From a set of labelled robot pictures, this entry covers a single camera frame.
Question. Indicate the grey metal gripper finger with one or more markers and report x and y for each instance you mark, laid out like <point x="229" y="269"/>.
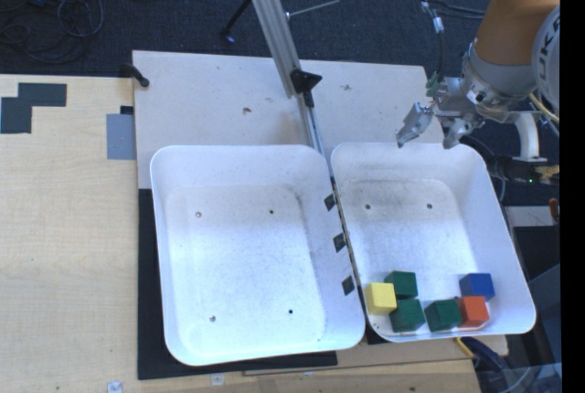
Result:
<point x="413" y="124"/>
<point x="457" y="133"/>

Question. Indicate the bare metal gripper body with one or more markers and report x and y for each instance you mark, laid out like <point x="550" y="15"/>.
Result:
<point x="457" y="101"/>

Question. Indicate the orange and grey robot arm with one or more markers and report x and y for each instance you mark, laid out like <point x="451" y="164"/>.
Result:
<point x="516" y="21"/>

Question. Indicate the white plastic tray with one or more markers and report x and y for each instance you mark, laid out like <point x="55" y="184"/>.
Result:
<point x="242" y="258"/>
<point x="411" y="236"/>

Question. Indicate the blue cube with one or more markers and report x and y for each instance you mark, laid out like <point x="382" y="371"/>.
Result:
<point x="477" y="285"/>

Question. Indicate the green cube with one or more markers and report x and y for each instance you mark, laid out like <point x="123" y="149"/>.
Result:
<point x="442" y="315"/>
<point x="407" y="315"/>
<point x="402" y="283"/>

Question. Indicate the yellow cube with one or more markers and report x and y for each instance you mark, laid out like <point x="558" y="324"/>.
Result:
<point x="380" y="299"/>

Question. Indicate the orange cube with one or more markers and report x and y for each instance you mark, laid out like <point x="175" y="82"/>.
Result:
<point x="473" y="311"/>

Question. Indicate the pale flat board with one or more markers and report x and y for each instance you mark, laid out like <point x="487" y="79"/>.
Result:
<point x="205" y="108"/>

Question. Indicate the black cylinder on white bracket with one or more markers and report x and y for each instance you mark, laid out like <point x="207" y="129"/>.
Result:
<point x="530" y="140"/>

